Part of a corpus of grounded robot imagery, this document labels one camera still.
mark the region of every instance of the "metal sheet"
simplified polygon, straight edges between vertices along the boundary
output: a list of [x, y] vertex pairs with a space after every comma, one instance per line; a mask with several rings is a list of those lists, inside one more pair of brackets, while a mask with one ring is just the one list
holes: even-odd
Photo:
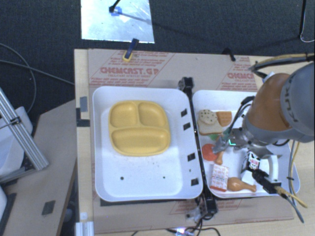
[[82, 39], [154, 43], [149, 0], [81, 0]]

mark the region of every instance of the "yellow plate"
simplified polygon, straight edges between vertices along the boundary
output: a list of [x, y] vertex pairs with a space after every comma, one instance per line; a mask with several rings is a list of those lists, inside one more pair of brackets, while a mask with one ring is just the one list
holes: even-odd
[[129, 156], [163, 153], [171, 142], [164, 109], [152, 101], [121, 101], [109, 112], [109, 135], [114, 149]]

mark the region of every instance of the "green light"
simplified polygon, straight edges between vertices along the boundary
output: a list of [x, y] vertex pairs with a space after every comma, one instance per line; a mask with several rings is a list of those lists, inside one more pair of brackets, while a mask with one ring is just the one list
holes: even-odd
[[231, 146], [236, 145], [236, 144], [231, 143], [231, 139], [228, 139], [228, 143], [229, 143]]

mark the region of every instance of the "dark floor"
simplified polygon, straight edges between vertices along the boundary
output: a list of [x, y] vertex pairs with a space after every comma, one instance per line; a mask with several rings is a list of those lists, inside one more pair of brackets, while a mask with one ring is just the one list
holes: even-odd
[[[313, 53], [298, 38], [303, 0], [149, 0], [155, 44], [138, 50], [276, 56]], [[0, 43], [30, 66], [74, 81], [76, 48], [126, 49], [128, 43], [81, 39], [80, 0], [0, 0]], [[304, 37], [314, 39], [315, 0], [307, 0]], [[0, 46], [0, 59], [23, 64]], [[35, 73], [37, 97], [29, 116], [74, 99], [74, 87]], [[29, 71], [0, 63], [0, 87], [14, 107], [29, 108], [34, 88]]]

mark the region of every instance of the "black carpet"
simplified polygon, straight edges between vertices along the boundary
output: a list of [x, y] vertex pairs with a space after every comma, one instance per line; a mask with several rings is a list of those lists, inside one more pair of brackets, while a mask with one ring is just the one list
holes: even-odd
[[[313, 53], [298, 38], [303, 0], [149, 0], [155, 44], [138, 50], [276, 56]], [[129, 44], [81, 39], [80, 0], [0, 0], [0, 43], [31, 67], [74, 81], [76, 48], [127, 49]], [[304, 37], [314, 39], [315, 0], [307, 0]], [[23, 62], [0, 46], [0, 59]], [[74, 99], [74, 86], [35, 73], [37, 97], [29, 116]], [[30, 72], [0, 63], [0, 87], [14, 107], [30, 107]]]

